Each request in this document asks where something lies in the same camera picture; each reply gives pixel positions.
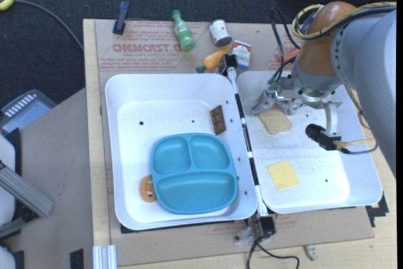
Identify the brown chocolate bar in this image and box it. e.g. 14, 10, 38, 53
209, 105, 228, 136

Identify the black block with thin wires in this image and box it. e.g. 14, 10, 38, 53
259, 216, 278, 238
221, 54, 238, 69

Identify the brown cardboard board red print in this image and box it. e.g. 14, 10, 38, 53
94, 19, 375, 267

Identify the black cylinder on white bracket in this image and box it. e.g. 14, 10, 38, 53
305, 102, 343, 152

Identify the green plastic bottle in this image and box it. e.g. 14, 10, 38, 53
171, 9, 196, 52

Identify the tan bread slice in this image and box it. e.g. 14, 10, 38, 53
257, 103, 293, 136

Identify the white plastic tray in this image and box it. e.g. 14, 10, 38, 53
105, 73, 259, 231
236, 70, 383, 215

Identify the orange pretzel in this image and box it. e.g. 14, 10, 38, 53
139, 175, 157, 203

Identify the yellow cheese slice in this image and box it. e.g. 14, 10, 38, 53
266, 160, 300, 192

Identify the thin black and white rod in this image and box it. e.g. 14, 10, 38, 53
226, 67, 269, 217

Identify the white can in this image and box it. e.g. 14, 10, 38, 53
208, 19, 234, 49

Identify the orange carrot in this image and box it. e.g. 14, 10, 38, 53
195, 47, 232, 74
276, 49, 300, 63

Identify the white and red carton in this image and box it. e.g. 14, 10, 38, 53
231, 39, 253, 71

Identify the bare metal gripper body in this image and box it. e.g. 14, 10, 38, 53
266, 76, 344, 115

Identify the blue divided plate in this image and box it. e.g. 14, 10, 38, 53
150, 132, 239, 215

